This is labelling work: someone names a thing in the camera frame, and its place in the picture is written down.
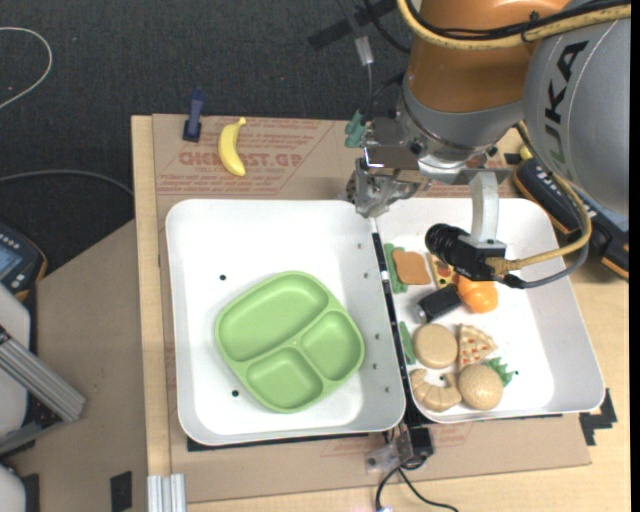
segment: yellow banana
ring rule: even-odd
[[[236,176],[244,176],[247,172],[236,150],[240,128],[245,124],[247,124],[247,120],[241,117],[236,123],[224,126],[218,138],[218,155],[222,165],[227,171]]]

